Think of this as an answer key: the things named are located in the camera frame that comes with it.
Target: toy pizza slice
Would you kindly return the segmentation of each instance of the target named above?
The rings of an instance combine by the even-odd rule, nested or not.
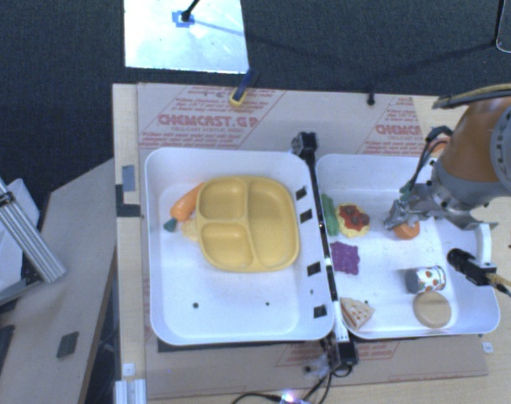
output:
[[[353,300],[352,298],[339,298],[341,304],[341,312],[347,324],[354,330],[359,330],[375,312],[364,302]]]

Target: white tray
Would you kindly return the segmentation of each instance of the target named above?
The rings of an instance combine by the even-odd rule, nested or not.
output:
[[[317,340],[334,323],[317,210],[306,164],[285,152],[163,148],[147,159],[146,191],[151,324],[173,345]],[[210,265],[199,244],[163,223],[174,201],[197,183],[228,175],[275,179],[295,202],[300,254],[288,268],[232,273]],[[295,199],[304,188],[306,195]],[[301,223],[299,215],[313,218]],[[307,267],[319,263],[320,272]]]
[[[446,261],[447,252],[455,247],[476,255],[474,232],[429,219],[421,222],[418,237],[403,241],[382,224],[417,163],[411,157],[331,154],[317,164],[321,194],[330,196],[335,206],[355,203],[370,216],[370,231],[364,237],[328,237],[329,243],[341,241],[359,248],[359,274],[335,273],[339,296],[367,300],[375,308],[373,317],[354,334],[382,339],[490,332],[500,319],[493,289],[473,285]],[[430,171],[427,166],[418,181],[426,181]],[[449,301],[452,316],[445,327],[430,329],[414,316],[414,295],[407,292],[403,275],[405,269],[436,264],[446,272],[447,284],[440,293]]]

